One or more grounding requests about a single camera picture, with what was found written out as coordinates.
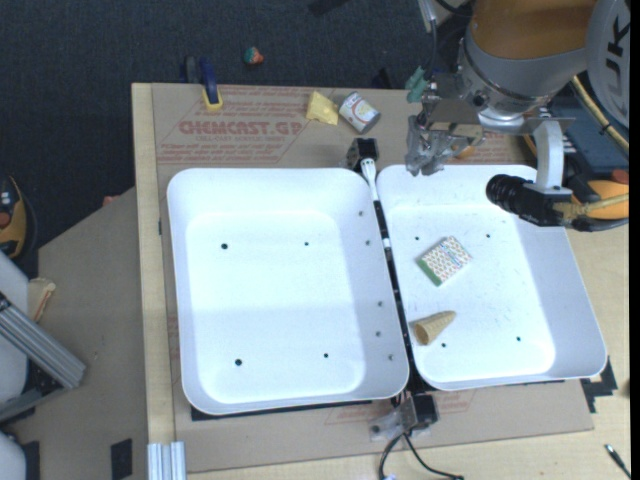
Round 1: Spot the black cylinder on white bracket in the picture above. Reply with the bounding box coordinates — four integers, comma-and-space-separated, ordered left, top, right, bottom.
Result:
485, 117, 577, 229

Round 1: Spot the small white can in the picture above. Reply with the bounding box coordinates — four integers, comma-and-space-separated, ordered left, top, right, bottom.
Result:
338, 91, 382, 135

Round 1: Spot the yellow cheese wedge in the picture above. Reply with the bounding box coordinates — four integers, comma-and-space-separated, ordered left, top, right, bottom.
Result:
305, 90, 341, 128

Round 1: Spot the white patterned carton green edge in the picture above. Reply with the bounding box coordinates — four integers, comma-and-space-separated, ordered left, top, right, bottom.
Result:
415, 235, 475, 288

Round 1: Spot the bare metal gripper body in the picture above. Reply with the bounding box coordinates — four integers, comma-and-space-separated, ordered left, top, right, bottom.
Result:
416, 71, 532, 144

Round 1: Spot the white plastic tray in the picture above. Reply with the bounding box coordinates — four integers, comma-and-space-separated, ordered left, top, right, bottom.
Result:
375, 163, 609, 393
165, 167, 412, 416

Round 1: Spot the tan ice cream cone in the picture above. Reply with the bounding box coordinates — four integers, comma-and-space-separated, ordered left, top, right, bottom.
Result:
408, 309, 458, 347

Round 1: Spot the brown cardboard board red print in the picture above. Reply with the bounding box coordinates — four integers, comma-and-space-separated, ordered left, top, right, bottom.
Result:
149, 83, 597, 474

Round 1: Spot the thin black and white rod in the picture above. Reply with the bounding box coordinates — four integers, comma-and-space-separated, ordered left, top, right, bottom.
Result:
360, 159, 417, 395

